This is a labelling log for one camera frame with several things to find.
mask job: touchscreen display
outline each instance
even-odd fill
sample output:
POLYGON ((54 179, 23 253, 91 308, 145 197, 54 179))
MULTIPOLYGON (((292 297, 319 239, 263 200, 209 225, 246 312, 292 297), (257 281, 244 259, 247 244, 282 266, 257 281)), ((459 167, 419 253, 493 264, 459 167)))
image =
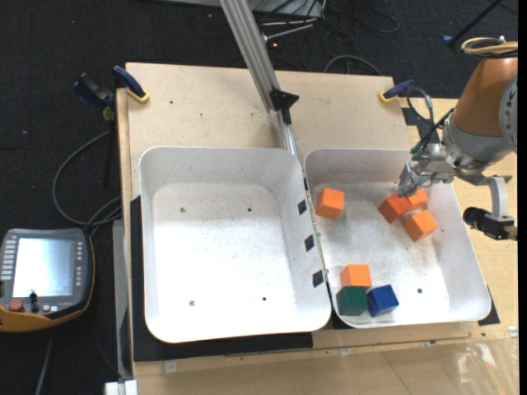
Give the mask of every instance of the touchscreen display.
POLYGON ((73 294, 73 241, 20 238, 13 297, 73 294))

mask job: black mat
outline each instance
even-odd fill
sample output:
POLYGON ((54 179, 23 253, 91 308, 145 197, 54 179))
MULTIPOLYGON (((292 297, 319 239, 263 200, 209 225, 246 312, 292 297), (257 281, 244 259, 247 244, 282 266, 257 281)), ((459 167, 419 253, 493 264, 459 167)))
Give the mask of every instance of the black mat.
MULTIPOLYGON (((133 294, 133 358, 135 361, 183 359, 200 356, 225 356, 276 350, 312 348, 313 338, 308 332, 224 338, 199 342, 167 344, 148 330, 145 321, 144 279, 142 269, 141 198, 130 204, 132 237, 132 294, 133 294)), ((214 320, 203 323, 213 327, 214 320)))
MULTIPOLYGON (((329 5, 333 8, 329 21, 349 34, 355 26, 356 39, 333 33, 323 47, 329 30, 317 21, 301 34, 283 37, 278 49, 269 50, 277 70, 322 72, 332 56, 353 54, 396 83, 413 79, 432 97, 459 97, 478 60, 452 49, 443 35, 455 35, 489 0, 334 2, 329 5), (381 32, 397 25, 396 31, 381 32)), ((0 22, 2 234, 14 224, 70 226, 54 209, 53 176, 75 149, 108 128, 98 110, 82 105, 73 94, 72 84, 81 73, 88 72, 111 88, 111 68, 126 62, 243 66, 219 9, 136 0, 0 0, 0 22)), ((271 35, 290 28, 263 26, 262 31, 271 35)), ((505 0, 467 38, 481 35, 517 40, 518 0, 505 0)), ((330 68, 332 73, 347 70, 375 74, 354 61, 330 68)), ((119 194, 117 153, 108 189, 101 185, 104 165, 105 142, 100 142, 65 171, 59 198, 72 216, 86 221, 119 194)), ((110 228, 97 233, 99 266, 110 241, 110 228)), ((96 333, 105 358, 115 367, 113 297, 113 263, 107 258, 87 314, 57 329, 48 394, 99 394, 105 382, 117 379, 94 339, 96 333)), ((48 332, 0 333, 2 395, 34 393, 48 338, 48 332)))

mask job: white plastic tray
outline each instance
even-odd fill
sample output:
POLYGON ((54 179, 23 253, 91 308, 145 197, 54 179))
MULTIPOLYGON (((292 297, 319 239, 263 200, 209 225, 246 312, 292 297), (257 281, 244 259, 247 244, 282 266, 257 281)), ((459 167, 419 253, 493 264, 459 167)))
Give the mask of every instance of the white plastic tray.
POLYGON ((139 169, 145 319, 155 337, 310 332, 328 322, 297 158, 272 148, 157 146, 139 169))
POLYGON ((345 192, 339 218, 316 217, 333 305, 349 263, 368 264, 373 286, 391 284, 399 299, 390 314, 340 316, 355 328, 479 320, 491 308, 451 184, 426 189, 439 228, 417 243, 401 221, 389 224, 377 210, 407 161, 408 151, 368 149, 320 149, 305 158, 314 204, 323 187, 345 192))

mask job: clamp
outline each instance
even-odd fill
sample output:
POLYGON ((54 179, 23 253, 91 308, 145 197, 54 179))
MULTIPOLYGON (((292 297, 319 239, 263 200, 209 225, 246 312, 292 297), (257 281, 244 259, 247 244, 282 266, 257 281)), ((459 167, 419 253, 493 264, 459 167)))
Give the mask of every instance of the clamp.
MULTIPOLYGON (((147 102, 150 94, 143 90, 135 78, 126 72, 120 66, 114 66, 112 69, 112 76, 115 78, 115 85, 124 85, 128 88, 128 94, 135 100, 144 104, 147 102)), ((73 84, 73 89, 77 98, 86 105, 92 105, 98 109, 102 109, 103 116, 106 121, 110 122, 110 134, 108 140, 108 147, 106 150, 106 168, 104 187, 108 188, 110 178, 110 166, 113 154, 114 140, 115 140, 115 94, 104 86, 97 85, 87 73, 79 76, 78 80, 73 84)))
POLYGON ((385 92, 380 92, 379 99, 385 104, 389 104, 390 102, 395 101, 397 97, 401 95, 403 92, 406 92, 408 89, 414 86, 415 86, 415 81, 413 81, 412 79, 401 82, 395 85, 393 88, 388 89, 385 92))
POLYGON ((276 111, 282 111, 283 122, 287 125, 291 124, 291 113, 289 109, 295 104, 300 98, 298 95, 290 94, 289 92, 281 91, 276 88, 272 88, 271 101, 273 102, 274 109, 276 111))
POLYGON ((137 102, 144 104, 150 98, 150 94, 141 88, 141 85, 138 84, 138 81, 124 70, 120 66, 114 66, 112 69, 112 76, 115 77, 117 82, 121 85, 125 85, 128 88, 128 94, 132 96, 137 102))

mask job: green cube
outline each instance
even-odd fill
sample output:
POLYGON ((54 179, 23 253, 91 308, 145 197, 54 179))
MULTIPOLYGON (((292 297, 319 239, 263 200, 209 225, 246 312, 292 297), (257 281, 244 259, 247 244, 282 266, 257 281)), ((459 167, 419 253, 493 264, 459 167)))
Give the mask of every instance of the green cube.
POLYGON ((338 313, 342 316, 360 316, 368 310, 366 288, 344 286, 337 293, 338 313))

